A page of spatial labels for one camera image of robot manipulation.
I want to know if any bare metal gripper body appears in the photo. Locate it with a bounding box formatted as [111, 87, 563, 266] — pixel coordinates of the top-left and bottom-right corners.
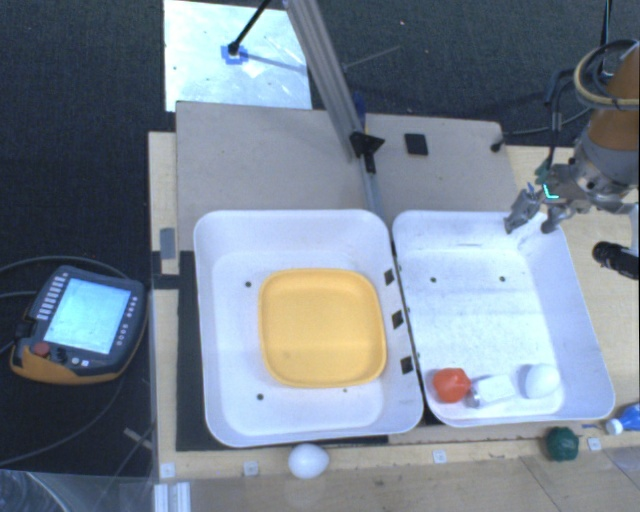
[545, 163, 640, 215]

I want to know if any white plastic tray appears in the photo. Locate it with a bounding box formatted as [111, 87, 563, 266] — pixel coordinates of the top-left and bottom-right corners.
[192, 208, 426, 449]
[390, 209, 617, 430]

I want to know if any white egg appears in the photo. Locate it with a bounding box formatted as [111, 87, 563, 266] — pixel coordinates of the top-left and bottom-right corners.
[517, 363, 562, 400]
[287, 442, 332, 481]

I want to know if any small white bottle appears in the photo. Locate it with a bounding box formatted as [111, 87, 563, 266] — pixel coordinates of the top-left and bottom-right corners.
[464, 374, 518, 409]

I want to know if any red toy pepper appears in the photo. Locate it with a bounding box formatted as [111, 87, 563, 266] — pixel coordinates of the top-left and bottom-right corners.
[431, 367, 473, 405]

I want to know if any blue and white bottle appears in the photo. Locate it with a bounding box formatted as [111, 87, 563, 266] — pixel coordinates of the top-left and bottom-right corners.
[604, 403, 640, 436]

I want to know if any yellow plate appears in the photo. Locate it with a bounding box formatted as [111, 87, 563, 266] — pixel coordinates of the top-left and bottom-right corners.
[257, 267, 389, 390]

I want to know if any black cylinder on white bracket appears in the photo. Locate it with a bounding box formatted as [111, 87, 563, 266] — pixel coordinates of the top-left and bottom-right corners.
[591, 201, 640, 281]

